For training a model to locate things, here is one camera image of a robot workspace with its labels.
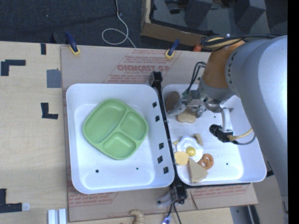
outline yellow cable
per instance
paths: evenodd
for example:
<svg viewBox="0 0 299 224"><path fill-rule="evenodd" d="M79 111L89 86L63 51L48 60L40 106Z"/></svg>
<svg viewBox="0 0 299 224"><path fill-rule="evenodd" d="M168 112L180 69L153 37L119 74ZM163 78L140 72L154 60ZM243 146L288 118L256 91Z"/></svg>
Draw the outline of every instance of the yellow cable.
<svg viewBox="0 0 299 224"><path fill-rule="evenodd" d="M220 38L218 38L217 37L217 39L215 39L215 38L213 38L213 39L211 39L211 40L209 40L209 41L213 41L213 40L218 40L218 39L223 39L222 37ZM228 45L231 45L231 44L234 44L234 43L236 43L236 42L238 42L240 39L233 39L233 40L229 40L229 41L226 41L226 42L221 42L221 43L218 43L218 44L215 44L215 45L210 45L210 46L203 46L203 47L205 47L205 48L217 48L217 47L223 47L223 46L228 46Z"/></svg>
<svg viewBox="0 0 299 224"><path fill-rule="evenodd" d="M247 136L248 134L250 134L251 131L252 131L252 128L250 128L245 134L238 135L238 136L228 135L228 138L230 141L234 141L234 140L237 140L237 139Z"/></svg>

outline blue clamp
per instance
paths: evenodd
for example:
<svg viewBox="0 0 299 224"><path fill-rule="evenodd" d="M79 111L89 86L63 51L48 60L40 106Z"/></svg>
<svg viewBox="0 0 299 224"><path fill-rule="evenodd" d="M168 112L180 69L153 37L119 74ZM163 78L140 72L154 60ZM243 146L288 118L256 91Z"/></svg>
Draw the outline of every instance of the blue clamp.
<svg viewBox="0 0 299 224"><path fill-rule="evenodd" d="M69 47L70 47L72 53L73 53L74 55L78 55L78 54L80 53L80 50L79 50L79 48L77 47L77 44L76 44L76 41L75 41L74 37L73 37L73 36L71 35L71 33L68 32L68 31L65 32L65 36L66 36L66 38L67 38L67 40L68 40L68 42L69 42L69 44L70 44Z"/></svg>
<svg viewBox="0 0 299 224"><path fill-rule="evenodd" d="M174 55L174 50L178 47L179 45L179 39L176 39L175 42L173 43L172 47L170 49L168 49L165 53L165 57L167 59L172 59L173 55Z"/></svg>

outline wooden table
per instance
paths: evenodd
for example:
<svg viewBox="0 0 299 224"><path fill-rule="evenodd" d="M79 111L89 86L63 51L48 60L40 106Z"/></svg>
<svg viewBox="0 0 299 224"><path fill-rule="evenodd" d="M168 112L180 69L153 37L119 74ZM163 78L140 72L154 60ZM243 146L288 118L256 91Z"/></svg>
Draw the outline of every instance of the wooden table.
<svg viewBox="0 0 299 224"><path fill-rule="evenodd" d="M30 210L1 213L0 223L46 223L47 210L67 209L63 94L47 88L46 71L61 69L60 45L0 42L0 61L26 60L0 76L0 189L7 203L29 203ZM41 103L58 119L42 119ZM182 223L232 224L229 208L180 212ZM164 214L146 216L162 222ZM173 215L172 223L178 223ZM90 224L130 224L133 217L89 221Z"/></svg>

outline bread slice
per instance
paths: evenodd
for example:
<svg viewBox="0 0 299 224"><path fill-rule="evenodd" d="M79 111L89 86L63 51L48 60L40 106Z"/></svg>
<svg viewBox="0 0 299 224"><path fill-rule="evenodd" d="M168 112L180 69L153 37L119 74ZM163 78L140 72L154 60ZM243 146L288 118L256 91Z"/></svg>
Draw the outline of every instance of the bread slice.
<svg viewBox="0 0 299 224"><path fill-rule="evenodd" d="M177 115L177 121L181 123L194 123L196 121L196 112L192 111L189 107L184 112Z"/></svg>
<svg viewBox="0 0 299 224"><path fill-rule="evenodd" d="M209 174L204 167L199 165L192 158L189 158L188 160L188 169L190 174L190 180L192 183L199 182Z"/></svg>

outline white cable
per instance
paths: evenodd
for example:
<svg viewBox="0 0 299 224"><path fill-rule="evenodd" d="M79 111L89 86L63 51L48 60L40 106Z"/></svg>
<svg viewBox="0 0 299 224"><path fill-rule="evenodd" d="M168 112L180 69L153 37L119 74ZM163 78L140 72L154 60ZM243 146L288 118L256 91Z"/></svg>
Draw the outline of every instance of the white cable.
<svg viewBox="0 0 299 224"><path fill-rule="evenodd" d="M125 25L125 27L126 27L126 29L127 29L127 34L124 34L122 31L120 31L120 30L118 30L118 29L107 28L107 29L105 29L105 30L102 32L102 38L103 38L103 40L104 40L106 43L108 43L108 44L110 44L110 45L120 45L120 44L124 43L124 42L128 39L128 40L132 43L132 45L134 46L134 48L136 48L135 44L132 42L132 40L131 40L131 39L129 38L129 36L128 36L128 35L129 35L129 29L128 29L128 26L126 25L126 23L125 23L125 22L120 18L120 16L119 16L117 0L115 0L115 4L116 4L116 14L117 14L117 17L118 17L118 19ZM104 38L104 33L107 32L107 31L117 31L117 32L123 34L123 35L125 36L125 39L124 39L123 41L121 41L121 42L118 42L118 43L111 43L111 42L107 41L107 40Z"/></svg>

